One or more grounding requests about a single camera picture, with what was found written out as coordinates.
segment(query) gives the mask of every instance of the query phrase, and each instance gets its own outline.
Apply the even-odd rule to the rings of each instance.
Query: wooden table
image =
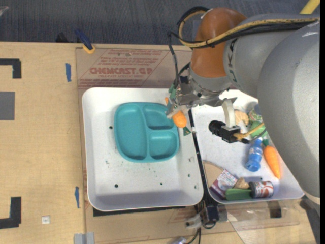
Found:
[[[90,228],[84,207],[75,52],[79,47],[71,43],[0,43],[0,58],[18,58],[22,62],[20,79],[13,79],[11,66],[0,66],[0,92],[15,92],[14,120],[0,120],[1,219],[9,218],[11,197],[21,197],[21,223],[19,227],[0,229],[0,243],[73,243],[74,234],[86,233]],[[96,47],[167,49],[146,45]],[[65,63],[71,65],[71,82],[67,82]],[[315,243],[306,212],[297,204],[295,201],[298,224],[243,230],[239,234],[235,230],[214,234],[205,230],[201,243]],[[163,216],[166,212],[170,211],[143,215],[149,222],[155,221],[151,230],[164,232],[159,217],[152,214]],[[42,223],[44,216],[50,217],[49,224]],[[111,234],[123,239],[128,232],[126,225],[136,216],[115,215],[116,224],[106,225],[105,229],[108,234],[114,230]],[[143,243],[145,239],[126,239],[124,243]],[[163,244],[172,239],[146,243]]]

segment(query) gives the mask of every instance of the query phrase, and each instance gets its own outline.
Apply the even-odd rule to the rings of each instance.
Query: dark gray carpet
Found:
[[[0,0],[10,7],[0,17],[0,41],[54,42],[59,32],[76,41],[74,29],[80,28],[94,43],[167,44],[166,32],[175,31],[179,17],[193,6],[229,7],[249,17],[299,13],[307,1]]]

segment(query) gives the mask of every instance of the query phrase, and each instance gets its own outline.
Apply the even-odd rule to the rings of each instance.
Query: gray square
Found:
[[[0,91],[0,120],[15,120],[15,93]]]

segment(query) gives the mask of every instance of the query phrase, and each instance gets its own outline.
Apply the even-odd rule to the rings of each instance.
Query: plastic water bottle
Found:
[[[251,172],[256,172],[260,169],[261,159],[263,155],[263,149],[261,146],[262,140],[257,139],[249,149],[248,161],[245,165],[246,169]]]

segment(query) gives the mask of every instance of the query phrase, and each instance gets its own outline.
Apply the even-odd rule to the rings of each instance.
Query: yellow cable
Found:
[[[309,0],[300,13],[312,14],[319,4],[320,4],[320,0]]]
[[[180,26],[179,26],[179,37],[180,38],[182,38],[181,34],[182,34],[182,30],[183,30],[183,27],[185,25],[186,20],[189,19],[189,18],[191,18],[193,15],[198,14],[198,13],[200,13],[200,12],[195,12],[194,14],[187,16],[186,19],[180,23]],[[274,23],[284,23],[284,24],[289,24],[289,23],[303,23],[303,22],[317,21],[319,19],[320,19],[319,17],[315,17],[315,18],[304,18],[304,19],[269,19],[269,20],[259,20],[259,21],[249,22],[249,23],[246,23],[246,24],[237,26],[237,27],[232,28],[231,30],[229,30],[229,31],[227,31],[227,32],[225,32],[225,33],[217,36],[217,37],[214,37],[214,38],[212,38],[210,40],[207,40],[207,41],[204,41],[204,42],[188,43],[188,42],[185,42],[185,41],[182,41],[182,40],[180,40],[180,42],[183,45],[187,46],[187,47],[196,48],[196,47],[206,46],[206,45],[209,45],[211,43],[217,42],[217,41],[225,38],[228,35],[231,35],[231,34],[233,34],[235,32],[241,31],[241,30],[246,29],[248,27],[253,27],[253,26],[258,26],[258,25],[274,24]]]
[[[246,136],[249,136],[250,134],[256,132],[262,126],[264,126],[264,122],[260,123],[256,128],[253,128],[252,130],[248,131],[247,133],[234,133],[234,136],[237,137],[238,140],[241,140],[241,139],[245,138]]]

